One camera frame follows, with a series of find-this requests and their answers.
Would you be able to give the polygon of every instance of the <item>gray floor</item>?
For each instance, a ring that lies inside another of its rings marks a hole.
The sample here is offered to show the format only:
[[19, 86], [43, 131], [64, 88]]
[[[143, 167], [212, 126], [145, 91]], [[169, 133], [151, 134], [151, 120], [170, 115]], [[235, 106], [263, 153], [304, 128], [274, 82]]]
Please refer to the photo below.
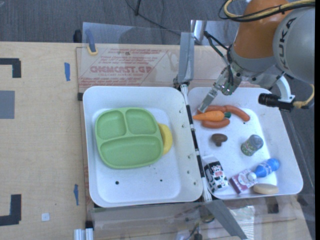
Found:
[[[217, 21], [224, 0], [0, 0], [0, 41], [73, 42], [84, 22], [188, 31], [191, 20]], [[243, 8], [234, 8], [241, 14]], [[297, 100], [309, 97], [308, 84], [288, 79]], [[315, 107], [283, 112], [304, 187], [300, 201], [315, 238]]]

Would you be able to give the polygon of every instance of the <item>toy carrot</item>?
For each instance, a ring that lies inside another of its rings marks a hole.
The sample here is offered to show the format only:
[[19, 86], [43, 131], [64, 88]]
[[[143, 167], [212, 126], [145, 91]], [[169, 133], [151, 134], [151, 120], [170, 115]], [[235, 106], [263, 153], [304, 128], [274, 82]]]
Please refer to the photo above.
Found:
[[225, 114], [219, 110], [208, 111], [205, 113], [196, 114], [192, 117], [194, 120], [206, 120], [206, 121], [222, 121], [225, 118]]

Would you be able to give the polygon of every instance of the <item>brown sausage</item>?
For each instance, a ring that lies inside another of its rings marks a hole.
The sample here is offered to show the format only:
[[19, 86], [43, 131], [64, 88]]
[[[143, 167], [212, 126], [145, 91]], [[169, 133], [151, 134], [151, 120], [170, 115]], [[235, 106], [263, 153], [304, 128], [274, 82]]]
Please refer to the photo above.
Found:
[[209, 105], [205, 110], [205, 112], [209, 112], [209, 111], [221, 111], [224, 113], [224, 112], [227, 112], [227, 109], [225, 108], [225, 106]]
[[237, 115], [243, 121], [247, 122], [247, 121], [250, 120], [250, 116], [246, 112], [244, 112], [242, 109], [240, 109], [240, 108], [238, 108], [236, 106], [232, 106], [232, 105], [225, 105], [224, 107], [226, 108], [226, 111]]
[[222, 119], [222, 121], [208, 121], [204, 120], [201, 122], [203, 127], [206, 128], [212, 128], [212, 129], [218, 129], [222, 127], [226, 127], [228, 124], [230, 124], [230, 120], [228, 118]]

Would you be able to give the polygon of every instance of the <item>mushroom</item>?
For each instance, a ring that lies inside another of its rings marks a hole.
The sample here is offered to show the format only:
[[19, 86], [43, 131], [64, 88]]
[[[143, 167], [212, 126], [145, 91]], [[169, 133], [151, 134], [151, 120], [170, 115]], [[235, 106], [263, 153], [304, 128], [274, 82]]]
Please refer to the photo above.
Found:
[[215, 133], [211, 136], [211, 139], [217, 147], [221, 147], [222, 142], [226, 142], [228, 137], [222, 133]]

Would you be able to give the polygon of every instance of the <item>divided green plate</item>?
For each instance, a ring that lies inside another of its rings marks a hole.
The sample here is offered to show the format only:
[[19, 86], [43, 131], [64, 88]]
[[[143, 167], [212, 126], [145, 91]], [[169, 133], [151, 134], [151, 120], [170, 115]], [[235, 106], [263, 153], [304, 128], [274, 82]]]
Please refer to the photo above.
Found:
[[147, 166], [159, 160], [164, 145], [154, 116], [140, 107], [122, 107], [101, 113], [95, 138], [104, 163], [114, 169]]

